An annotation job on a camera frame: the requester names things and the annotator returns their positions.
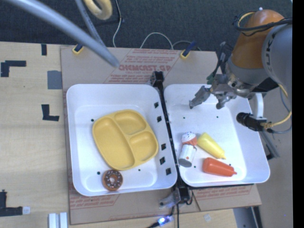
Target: cardboard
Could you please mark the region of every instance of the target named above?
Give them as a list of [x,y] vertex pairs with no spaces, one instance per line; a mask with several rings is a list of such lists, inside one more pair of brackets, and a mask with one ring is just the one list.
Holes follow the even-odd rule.
[[[86,197],[73,187],[66,93],[75,84],[150,84],[153,71],[162,71],[163,86],[170,84],[205,84],[217,63],[215,52],[191,51],[187,59],[181,51],[109,48],[121,62],[113,68],[95,53],[84,48],[75,55],[73,46],[62,46],[61,67],[65,113],[66,153],[69,181],[70,223],[92,223],[119,219],[168,215],[171,208],[161,209],[159,200],[169,196],[171,189],[143,191],[118,195]],[[181,205],[180,213],[248,207],[261,204],[255,184],[193,190],[191,205]]]

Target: white tray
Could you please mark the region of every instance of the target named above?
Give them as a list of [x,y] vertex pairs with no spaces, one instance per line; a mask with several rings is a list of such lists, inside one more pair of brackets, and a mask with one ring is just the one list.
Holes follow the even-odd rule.
[[[174,157],[155,88],[136,84],[74,85],[67,91],[66,98],[73,184],[80,194],[97,196],[159,190],[176,183]],[[110,167],[95,145],[92,126],[94,120],[125,109],[135,110],[146,119],[158,140],[159,151],[148,162],[120,171],[122,186],[117,191],[108,191],[103,187],[101,177]]]
[[269,178],[270,169],[259,133],[236,121],[238,113],[251,113],[248,100],[237,97],[218,110],[218,101],[211,95],[207,101],[190,109],[189,100],[194,98],[201,86],[169,85],[165,88],[164,97],[176,156],[181,152],[181,136],[184,133],[193,132],[199,137],[203,132],[207,132],[225,150],[227,159],[220,161],[231,164],[237,174],[223,177],[204,173],[203,159],[212,156],[197,147],[192,166],[180,166],[181,178],[192,187],[265,182]]

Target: chocolate donut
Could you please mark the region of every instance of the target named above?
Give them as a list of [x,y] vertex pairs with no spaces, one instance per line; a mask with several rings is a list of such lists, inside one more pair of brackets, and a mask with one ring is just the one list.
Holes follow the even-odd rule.
[[102,177],[103,185],[109,191],[116,191],[123,184],[123,176],[119,171],[107,170]]

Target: yellow plate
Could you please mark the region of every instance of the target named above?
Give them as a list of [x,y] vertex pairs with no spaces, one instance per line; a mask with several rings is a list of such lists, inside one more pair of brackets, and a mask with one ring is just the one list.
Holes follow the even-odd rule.
[[105,162],[124,171],[143,164],[158,152],[158,142],[145,118],[134,110],[117,111],[96,120],[95,144]]

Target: wooden surface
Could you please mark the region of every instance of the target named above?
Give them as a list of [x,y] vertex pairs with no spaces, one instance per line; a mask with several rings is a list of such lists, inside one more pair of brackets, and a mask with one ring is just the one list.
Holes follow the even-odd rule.
[[[49,213],[69,213],[67,159],[62,90],[48,89],[47,72],[61,71],[60,45],[0,42],[0,62],[26,60],[26,67],[10,67],[0,77],[0,190],[7,207],[29,206],[30,214],[0,217],[0,228],[48,227]],[[59,121],[42,120],[42,104]],[[157,218],[138,218],[71,227],[144,228]],[[181,214],[181,228],[236,228],[233,210]],[[176,227],[175,221],[166,227]]]

